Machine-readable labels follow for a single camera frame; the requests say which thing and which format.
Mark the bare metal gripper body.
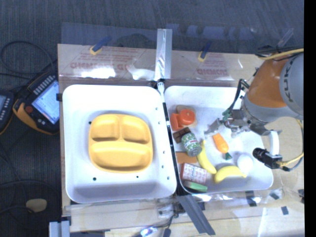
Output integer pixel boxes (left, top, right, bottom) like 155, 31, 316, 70
223, 109, 282, 136

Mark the orange carrot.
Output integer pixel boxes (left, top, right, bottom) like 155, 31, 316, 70
212, 132, 234, 161

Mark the tan bread slice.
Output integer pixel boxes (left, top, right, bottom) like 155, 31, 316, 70
175, 105, 198, 129

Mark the white plastic tray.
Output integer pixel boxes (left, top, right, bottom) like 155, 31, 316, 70
62, 84, 178, 204
163, 85, 275, 195

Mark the orange tomato slice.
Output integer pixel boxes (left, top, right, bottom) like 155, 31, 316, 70
179, 109, 197, 126

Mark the green and white can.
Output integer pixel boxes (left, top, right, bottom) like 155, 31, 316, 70
180, 132, 203, 158

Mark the white egg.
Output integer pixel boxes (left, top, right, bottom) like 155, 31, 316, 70
237, 154, 254, 175

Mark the yellow banana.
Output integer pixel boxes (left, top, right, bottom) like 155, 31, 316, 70
196, 139, 218, 175
213, 165, 248, 184

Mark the brown chocolate bar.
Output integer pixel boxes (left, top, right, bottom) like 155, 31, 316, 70
172, 127, 192, 144

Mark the orange red block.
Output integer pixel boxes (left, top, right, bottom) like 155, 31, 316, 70
169, 113, 185, 131

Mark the orange flat biscuit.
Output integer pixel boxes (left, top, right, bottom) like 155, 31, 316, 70
175, 151, 198, 164

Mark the thin black and white rod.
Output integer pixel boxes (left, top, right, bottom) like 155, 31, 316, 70
157, 81, 182, 195

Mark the red and white carton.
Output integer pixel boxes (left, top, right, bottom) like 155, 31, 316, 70
180, 162, 208, 185

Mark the yellow divided plate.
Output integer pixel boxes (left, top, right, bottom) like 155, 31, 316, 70
88, 113, 154, 174

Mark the brown cardboard board red print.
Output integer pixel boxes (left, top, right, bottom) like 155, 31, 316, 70
57, 43, 305, 232

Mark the black cylinder on white bracket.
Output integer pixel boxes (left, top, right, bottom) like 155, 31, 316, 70
252, 129, 283, 170

